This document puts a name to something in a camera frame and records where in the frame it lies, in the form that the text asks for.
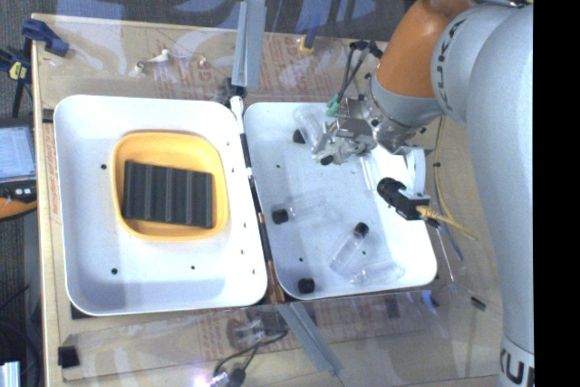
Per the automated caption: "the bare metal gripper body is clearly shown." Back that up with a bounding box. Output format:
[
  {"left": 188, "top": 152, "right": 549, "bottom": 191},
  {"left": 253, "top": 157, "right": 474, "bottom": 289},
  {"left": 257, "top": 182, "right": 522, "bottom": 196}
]
[{"left": 335, "top": 97, "right": 425, "bottom": 156}]

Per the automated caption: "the brown cardboard board red print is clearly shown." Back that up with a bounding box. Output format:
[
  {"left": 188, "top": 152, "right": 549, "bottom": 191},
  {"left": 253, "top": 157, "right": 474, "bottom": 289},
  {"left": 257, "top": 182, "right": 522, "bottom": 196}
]
[{"left": 30, "top": 12, "right": 505, "bottom": 382}]

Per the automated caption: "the black ribbed rectangular block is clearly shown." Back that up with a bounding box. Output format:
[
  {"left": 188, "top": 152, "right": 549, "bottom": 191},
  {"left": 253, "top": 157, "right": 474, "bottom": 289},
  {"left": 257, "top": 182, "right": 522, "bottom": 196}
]
[{"left": 121, "top": 159, "right": 216, "bottom": 230}]

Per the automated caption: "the thin black and white rod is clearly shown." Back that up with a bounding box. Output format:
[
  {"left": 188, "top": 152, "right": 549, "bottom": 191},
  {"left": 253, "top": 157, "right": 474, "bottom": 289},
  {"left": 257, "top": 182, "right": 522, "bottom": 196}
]
[{"left": 228, "top": 94, "right": 285, "bottom": 305}]

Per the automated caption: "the white plastic tray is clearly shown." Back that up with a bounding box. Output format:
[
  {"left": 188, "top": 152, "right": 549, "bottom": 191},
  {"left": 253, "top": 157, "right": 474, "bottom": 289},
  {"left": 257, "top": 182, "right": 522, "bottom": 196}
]
[
  {"left": 53, "top": 93, "right": 270, "bottom": 317},
  {"left": 242, "top": 101, "right": 440, "bottom": 302}
]

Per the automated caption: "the orange plate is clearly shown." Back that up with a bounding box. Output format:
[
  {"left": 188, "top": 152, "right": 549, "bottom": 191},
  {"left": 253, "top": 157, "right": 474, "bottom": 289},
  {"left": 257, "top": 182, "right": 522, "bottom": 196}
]
[{"left": 111, "top": 130, "right": 230, "bottom": 242}]

